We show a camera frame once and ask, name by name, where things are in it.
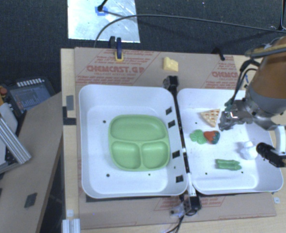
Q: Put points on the green asparagus bundle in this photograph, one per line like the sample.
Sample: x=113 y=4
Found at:
x=227 y=164

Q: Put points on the white lumpy toy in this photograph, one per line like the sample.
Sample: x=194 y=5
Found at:
x=247 y=150

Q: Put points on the white plastic tray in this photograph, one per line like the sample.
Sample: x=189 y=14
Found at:
x=97 y=139
x=230 y=178

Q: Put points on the yellow cheese wedge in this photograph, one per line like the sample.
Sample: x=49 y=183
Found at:
x=170 y=64

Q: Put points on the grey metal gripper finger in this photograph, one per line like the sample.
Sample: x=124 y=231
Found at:
x=231 y=124
x=222 y=122

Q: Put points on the brown cardboard board red print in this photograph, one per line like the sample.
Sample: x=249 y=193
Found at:
x=138 y=67

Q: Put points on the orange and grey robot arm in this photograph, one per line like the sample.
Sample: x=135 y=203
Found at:
x=274 y=76

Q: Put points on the black cylinder on white bracket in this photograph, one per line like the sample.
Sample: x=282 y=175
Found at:
x=269 y=152

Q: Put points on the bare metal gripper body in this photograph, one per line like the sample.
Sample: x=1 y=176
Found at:
x=242 y=111

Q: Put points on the green divided plate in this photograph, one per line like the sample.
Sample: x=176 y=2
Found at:
x=138 y=142

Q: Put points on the tan pizza slice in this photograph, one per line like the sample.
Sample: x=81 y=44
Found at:
x=211 y=116

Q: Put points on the green broccoli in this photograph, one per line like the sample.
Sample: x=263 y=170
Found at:
x=196 y=137

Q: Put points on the red strawberry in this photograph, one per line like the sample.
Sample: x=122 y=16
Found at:
x=212 y=137

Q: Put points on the thin black and white rod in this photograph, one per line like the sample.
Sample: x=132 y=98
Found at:
x=180 y=130

